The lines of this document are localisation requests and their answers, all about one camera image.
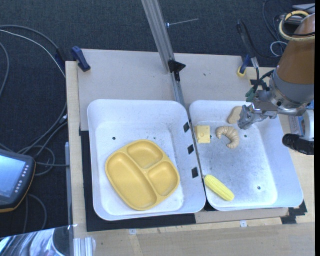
white cable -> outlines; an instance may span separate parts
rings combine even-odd
[[[7,33],[7,34],[10,34],[12,36],[15,36],[15,37],[19,37],[19,38],[23,38],[23,39],[26,39],[34,44],[36,44],[37,46],[40,46],[42,49],[44,49],[48,54],[49,56],[51,57],[51,59],[54,61],[54,63],[57,65],[57,67],[59,68],[59,70],[61,71],[61,73],[63,74],[64,78],[66,78],[66,75],[64,73],[64,71],[61,69],[60,65],[58,64],[58,62],[56,61],[55,57],[52,56],[52,54],[44,47],[42,46],[40,43],[36,42],[36,41],[33,41],[32,39],[28,38],[28,37],[25,37],[23,35],[20,35],[20,34],[15,34],[15,33],[11,33],[9,31],[5,31],[5,30],[2,30],[0,29],[0,32],[4,32],[4,33]]]
[[[282,41],[275,41],[275,42],[273,42],[273,43],[270,45],[270,51],[272,52],[272,54],[273,54],[274,56],[276,56],[276,57],[281,57],[281,55],[276,54],[276,53],[274,52],[274,50],[273,50],[273,46],[274,46],[275,44],[283,44],[283,45],[285,45],[285,46],[287,46],[288,44],[287,44],[286,42],[282,42]]]

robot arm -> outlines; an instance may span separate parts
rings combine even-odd
[[[305,14],[295,11],[291,15]],[[303,116],[315,99],[315,31],[316,14],[305,15],[301,25],[292,36],[284,34],[282,22],[280,33],[289,40],[277,68],[272,72],[269,87],[251,91],[250,106],[243,106],[238,126],[246,130],[256,122],[267,118],[275,119],[278,114]],[[313,126],[313,136],[295,136],[288,134],[283,144],[306,155],[314,155],[314,111],[306,115]]]

croissant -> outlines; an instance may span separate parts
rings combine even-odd
[[[225,135],[230,139],[230,143],[226,146],[230,149],[235,149],[240,144],[240,137],[238,131],[231,126],[220,126],[216,129],[216,136],[218,139],[221,138],[221,135]]]

wooden table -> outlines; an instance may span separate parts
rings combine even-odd
[[[211,56],[223,60],[223,56]],[[226,62],[238,62],[226,56]],[[264,74],[270,68],[260,68]],[[315,162],[290,150],[298,174],[307,212],[297,216],[297,224],[283,224],[282,218],[292,209],[254,209],[241,211],[200,211],[196,224],[147,229],[120,229],[87,232],[82,166],[82,146],[79,129],[81,110],[79,100],[80,69],[75,61],[66,63],[66,86],[70,145],[72,215],[75,238],[92,237],[96,242],[95,255],[116,256],[193,256],[193,255],[315,255]],[[255,79],[253,68],[247,69],[246,83]],[[279,116],[285,133],[290,133],[287,116]]]

